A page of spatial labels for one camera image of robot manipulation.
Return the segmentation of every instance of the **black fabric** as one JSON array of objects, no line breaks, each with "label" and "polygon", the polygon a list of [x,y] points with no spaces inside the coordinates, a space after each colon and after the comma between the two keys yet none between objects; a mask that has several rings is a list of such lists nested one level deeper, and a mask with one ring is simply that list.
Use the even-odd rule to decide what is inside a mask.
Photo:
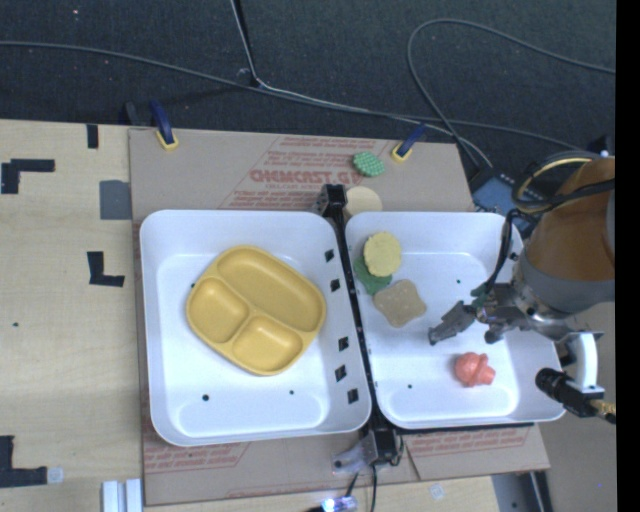
[{"label": "black fabric", "polygon": [[[239,3],[264,82],[369,109],[435,117],[406,61],[411,32],[430,20],[467,20],[578,61],[616,66],[617,11],[611,0]],[[0,19],[5,41],[127,52],[251,83],[228,0],[1,0]],[[421,31],[413,55],[425,86],[450,119],[534,132],[581,149],[607,135],[615,150],[615,76],[456,25]],[[296,105],[118,58],[0,47],[0,59],[0,118],[115,124],[130,102],[148,122],[148,101],[156,98],[174,127],[391,139],[413,130],[398,121]],[[486,153],[496,172],[512,176],[532,161],[569,149],[454,126]],[[432,131],[427,137],[450,140]],[[467,160],[471,177],[475,169]]]}]

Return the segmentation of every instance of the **blue clamp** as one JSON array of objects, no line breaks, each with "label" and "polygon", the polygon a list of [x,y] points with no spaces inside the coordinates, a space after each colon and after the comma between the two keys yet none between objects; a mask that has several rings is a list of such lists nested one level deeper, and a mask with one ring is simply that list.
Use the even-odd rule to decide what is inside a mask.
[{"label": "blue clamp", "polygon": [[427,131],[427,125],[425,124],[418,125],[418,127],[415,130],[413,130],[411,135],[409,135],[407,140],[399,143],[395,148],[393,148],[393,150],[391,151],[391,159],[397,163],[404,162],[407,158],[409,158],[409,155],[413,151],[411,149],[411,146],[413,146],[426,131]]},{"label": "blue clamp", "polygon": [[156,137],[158,137],[160,145],[165,149],[165,151],[173,151],[178,147],[179,142],[178,138],[173,134],[167,113],[157,100],[151,100],[149,102],[149,108],[151,108],[153,120],[158,126]]}]

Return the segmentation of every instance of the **light wood surface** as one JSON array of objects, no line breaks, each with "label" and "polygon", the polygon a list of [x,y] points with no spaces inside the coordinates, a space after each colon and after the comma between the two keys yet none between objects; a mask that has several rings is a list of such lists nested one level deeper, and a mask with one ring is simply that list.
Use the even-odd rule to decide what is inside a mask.
[{"label": "light wood surface", "polygon": [[[0,489],[0,511],[98,511],[104,481],[141,478],[131,222],[101,220],[99,183],[129,181],[127,128],[0,121],[0,161],[55,159],[0,195],[0,435],[17,468],[59,466],[61,484]],[[88,251],[122,288],[89,285]],[[302,511],[326,493],[145,510]],[[362,509],[371,488],[356,490]],[[378,488],[377,511],[497,511],[490,477]]]}]

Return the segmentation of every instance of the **robotic arm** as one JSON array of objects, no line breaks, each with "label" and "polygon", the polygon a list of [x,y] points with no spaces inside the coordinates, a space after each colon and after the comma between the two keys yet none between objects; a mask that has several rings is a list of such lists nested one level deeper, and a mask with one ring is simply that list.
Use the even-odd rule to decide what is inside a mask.
[{"label": "robotic arm", "polygon": [[[582,163],[557,194],[525,202],[531,181],[560,165]],[[598,333],[575,332],[567,319],[615,298],[615,159],[567,156],[525,176],[513,190],[516,210],[509,212],[502,232],[498,262],[492,275],[429,329],[432,345],[453,337],[479,321],[488,326],[485,341],[495,343],[512,329],[534,330],[566,347],[578,362],[576,378],[542,369],[536,385],[549,397],[581,416],[615,423],[615,405],[602,401],[596,384]],[[513,220],[541,215],[520,255],[510,254]],[[507,258],[516,260],[511,280],[496,283]]]}]

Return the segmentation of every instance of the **black tape piece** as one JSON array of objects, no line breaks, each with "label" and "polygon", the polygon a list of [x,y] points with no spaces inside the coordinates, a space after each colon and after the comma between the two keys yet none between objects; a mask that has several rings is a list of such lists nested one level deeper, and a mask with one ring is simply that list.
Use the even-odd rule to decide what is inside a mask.
[{"label": "black tape piece", "polygon": [[89,261],[89,272],[91,278],[89,284],[97,284],[101,286],[124,286],[124,276],[105,276],[104,275],[104,253],[101,251],[87,252],[87,260]]},{"label": "black tape piece", "polygon": [[17,158],[2,164],[1,194],[17,194],[22,172],[53,172],[56,170],[55,160]]},{"label": "black tape piece", "polygon": [[129,184],[119,180],[100,182],[100,219],[131,220]]},{"label": "black tape piece", "polygon": [[13,436],[0,436],[0,487],[26,487],[47,483],[47,468],[17,469],[11,462]]},{"label": "black tape piece", "polygon": [[87,147],[89,149],[98,149],[100,141],[98,139],[98,125],[87,125]]}]

